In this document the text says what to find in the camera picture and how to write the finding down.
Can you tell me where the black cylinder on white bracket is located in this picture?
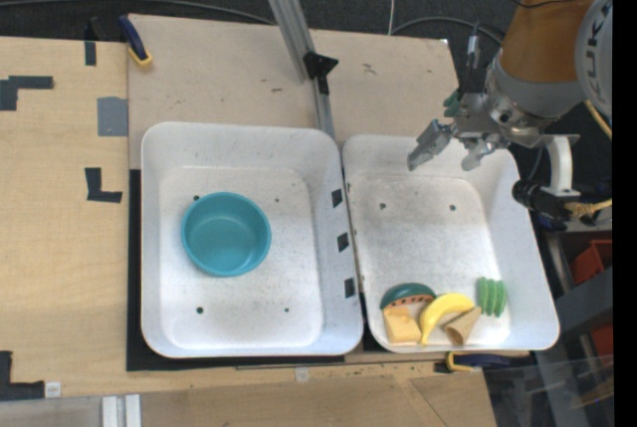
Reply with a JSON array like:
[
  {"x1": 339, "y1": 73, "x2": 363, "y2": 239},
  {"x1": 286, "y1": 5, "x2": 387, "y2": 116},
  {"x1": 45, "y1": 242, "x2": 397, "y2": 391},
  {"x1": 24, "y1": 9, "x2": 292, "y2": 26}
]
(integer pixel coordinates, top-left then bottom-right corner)
[{"x1": 512, "y1": 134, "x2": 582, "y2": 220}]

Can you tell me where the yellow banana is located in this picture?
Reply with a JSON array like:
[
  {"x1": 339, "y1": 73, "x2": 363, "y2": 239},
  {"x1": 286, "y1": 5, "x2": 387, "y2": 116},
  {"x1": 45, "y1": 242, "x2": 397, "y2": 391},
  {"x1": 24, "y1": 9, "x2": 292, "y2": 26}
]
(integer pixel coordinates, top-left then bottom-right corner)
[{"x1": 418, "y1": 292, "x2": 476, "y2": 345}]

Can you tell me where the white plastic tray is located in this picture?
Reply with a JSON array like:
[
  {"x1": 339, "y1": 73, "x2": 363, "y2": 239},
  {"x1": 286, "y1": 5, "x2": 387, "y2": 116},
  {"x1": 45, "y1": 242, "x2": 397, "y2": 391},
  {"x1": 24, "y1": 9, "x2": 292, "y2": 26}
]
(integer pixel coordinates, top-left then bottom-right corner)
[
  {"x1": 341, "y1": 132, "x2": 561, "y2": 355},
  {"x1": 140, "y1": 120, "x2": 364, "y2": 359}
]

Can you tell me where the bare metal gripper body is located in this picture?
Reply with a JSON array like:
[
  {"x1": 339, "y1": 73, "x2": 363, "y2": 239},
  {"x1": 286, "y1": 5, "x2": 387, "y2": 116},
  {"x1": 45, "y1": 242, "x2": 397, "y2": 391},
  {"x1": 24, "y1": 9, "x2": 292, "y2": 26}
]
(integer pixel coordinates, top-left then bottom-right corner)
[{"x1": 450, "y1": 90, "x2": 554, "y2": 149}]

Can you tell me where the teal bowl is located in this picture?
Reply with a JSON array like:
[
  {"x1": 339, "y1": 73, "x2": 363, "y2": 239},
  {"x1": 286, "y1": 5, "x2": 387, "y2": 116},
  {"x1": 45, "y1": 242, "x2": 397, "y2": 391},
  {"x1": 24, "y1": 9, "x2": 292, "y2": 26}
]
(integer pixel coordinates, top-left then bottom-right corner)
[{"x1": 180, "y1": 191, "x2": 273, "y2": 279}]

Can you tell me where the watermelon slice toy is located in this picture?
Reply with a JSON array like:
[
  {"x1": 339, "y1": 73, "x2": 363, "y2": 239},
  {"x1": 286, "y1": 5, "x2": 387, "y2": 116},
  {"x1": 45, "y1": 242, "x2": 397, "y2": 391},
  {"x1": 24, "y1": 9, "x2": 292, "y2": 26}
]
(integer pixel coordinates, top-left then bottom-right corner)
[{"x1": 379, "y1": 283, "x2": 438, "y2": 312}]

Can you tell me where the yellow cheese wedge toy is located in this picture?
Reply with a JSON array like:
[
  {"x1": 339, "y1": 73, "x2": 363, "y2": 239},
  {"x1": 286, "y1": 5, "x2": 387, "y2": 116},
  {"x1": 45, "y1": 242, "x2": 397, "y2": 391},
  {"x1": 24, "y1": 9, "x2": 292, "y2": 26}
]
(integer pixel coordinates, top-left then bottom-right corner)
[{"x1": 381, "y1": 305, "x2": 423, "y2": 345}]

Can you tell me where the tan ice cream cone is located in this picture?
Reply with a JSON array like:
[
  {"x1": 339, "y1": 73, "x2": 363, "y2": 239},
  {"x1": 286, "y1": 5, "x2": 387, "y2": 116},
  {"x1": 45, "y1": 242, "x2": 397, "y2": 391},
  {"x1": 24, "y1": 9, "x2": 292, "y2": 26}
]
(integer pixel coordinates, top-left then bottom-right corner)
[{"x1": 443, "y1": 306, "x2": 483, "y2": 346}]

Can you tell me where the green pea pod toy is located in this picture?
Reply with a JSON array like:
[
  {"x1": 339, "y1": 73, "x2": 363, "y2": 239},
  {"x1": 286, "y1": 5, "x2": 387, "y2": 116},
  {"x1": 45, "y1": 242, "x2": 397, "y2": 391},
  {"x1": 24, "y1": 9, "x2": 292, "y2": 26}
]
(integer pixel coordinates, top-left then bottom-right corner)
[{"x1": 476, "y1": 277, "x2": 509, "y2": 319}]

